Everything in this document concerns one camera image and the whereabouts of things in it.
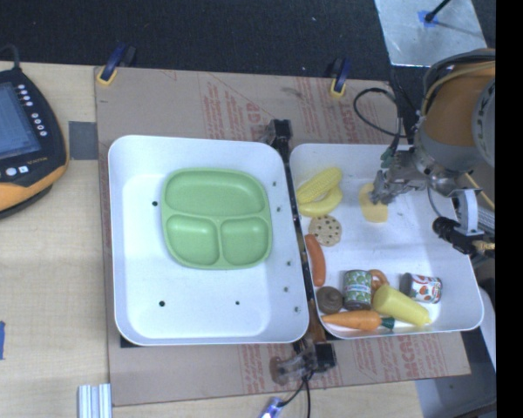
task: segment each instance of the orange carrot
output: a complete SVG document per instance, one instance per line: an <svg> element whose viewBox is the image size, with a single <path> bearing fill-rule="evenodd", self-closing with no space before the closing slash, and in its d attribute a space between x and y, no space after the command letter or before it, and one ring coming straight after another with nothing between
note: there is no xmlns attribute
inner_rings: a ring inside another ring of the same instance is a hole
<svg viewBox="0 0 523 418"><path fill-rule="evenodd" d="M375 330L380 325L393 328L393 320L391 318L382 318L374 310L342 311L340 313L326 314L322 316L322 321L357 330Z"/></svg>
<svg viewBox="0 0 523 418"><path fill-rule="evenodd" d="M313 233L304 235L304 241L306 242L306 248L308 249L308 255L312 264L312 282L315 287L322 287L325 283L325 257L323 257L323 249Z"/></svg>

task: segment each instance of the cardboard sheet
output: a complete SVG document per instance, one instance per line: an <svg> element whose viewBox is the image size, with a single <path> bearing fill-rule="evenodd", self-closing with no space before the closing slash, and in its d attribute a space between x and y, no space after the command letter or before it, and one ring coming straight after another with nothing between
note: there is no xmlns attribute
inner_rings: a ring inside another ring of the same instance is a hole
<svg viewBox="0 0 523 418"><path fill-rule="evenodd" d="M291 147L302 143L389 144L391 138L355 113L354 97L386 83L348 80L345 95L329 95L331 80L120 68L110 86L95 85L106 280L108 353L114 406L291 391L272 381L272 358L288 359L289 344L135 347L114 322L108 194L111 143L127 134L259 140L273 118L290 119ZM368 93L359 111L396 130L396 109ZM407 381L469 374L460 333L334 340L337 366L317 374L311 388Z"/></svg>

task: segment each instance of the white tray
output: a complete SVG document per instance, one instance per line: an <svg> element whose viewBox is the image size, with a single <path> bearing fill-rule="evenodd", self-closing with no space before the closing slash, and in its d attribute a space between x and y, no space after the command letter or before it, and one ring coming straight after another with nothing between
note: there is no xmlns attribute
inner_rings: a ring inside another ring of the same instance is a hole
<svg viewBox="0 0 523 418"><path fill-rule="evenodd" d="M471 261L432 231L431 225L437 216L427 192L399 195L389 205L385 223L370 223L362 215L358 192L363 184L373 182L385 147L304 144L291 152L290 168L295 187L326 167L334 165L343 171L340 183L343 200L330 213L342 224L343 236L335 246L323 246L327 265L325 285L342 290L343 275L350 269L380 269L395 288L399 287L403 273L417 273L442 280L441 300L434 305L421 304L429 310L432 319L425 327L398 321L392 331L379 327L372 332L363 332L323 325L342 339L474 329L482 321L484 308ZM435 195L433 200L444 216L455 219L449 199ZM308 233L310 220L301 218L304 234Z"/></svg>
<svg viewBox="0 0 523 418"><path fill-rule="evenodd" d="M169 173L187 167L248 172L268 195L270 255L247 269L181 266L163 238L159 202ZM125 136L108 154L114 311L141 346L281 343L308 328L302 264L282 159L253 142Z"/></svg>

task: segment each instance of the wooden table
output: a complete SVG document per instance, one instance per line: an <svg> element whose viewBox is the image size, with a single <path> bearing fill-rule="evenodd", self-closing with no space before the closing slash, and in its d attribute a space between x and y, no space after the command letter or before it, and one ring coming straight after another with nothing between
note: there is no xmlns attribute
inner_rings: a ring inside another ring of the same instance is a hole
<svg viewBox="0 0 523 418"><path fill-rule="evenodd" d="M0 62L0 71L11 64ZM96 122L92 66L22 64L65 134ZM109 382L98 161L73 160L35 205L0 220L0 417L75 417L78 386ZM312 417L422 416L413 381L310 391ZM257 416L271 394L114 408L115 417ZM281 417L307 413L305 393Z"/></svg>

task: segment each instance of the blue and yellow clamp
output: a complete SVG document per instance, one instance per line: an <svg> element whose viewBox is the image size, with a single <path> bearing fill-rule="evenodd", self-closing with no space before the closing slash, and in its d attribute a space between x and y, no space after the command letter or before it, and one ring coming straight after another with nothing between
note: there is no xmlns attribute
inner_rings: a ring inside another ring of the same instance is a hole
<svg viewBox="0 0 523 418"><path fill-rule="evenodd" d="M134 54L134 47L128 46L124 42L119 42L111 56L106 61L106 64L97 74L97 82L102 85L110 85L118 72L117 67L130 64L133 60Z"/></svg>
<svg viewBox="0 0 523 418"><path fill-rule="evenodd" d="M329 88L329 94L334 98L340 98L345 94L346 80L350 71L350 59L345 57L343 59L337 59L333 64L331 76L333 81L331 82L331 88Z"/></svg>

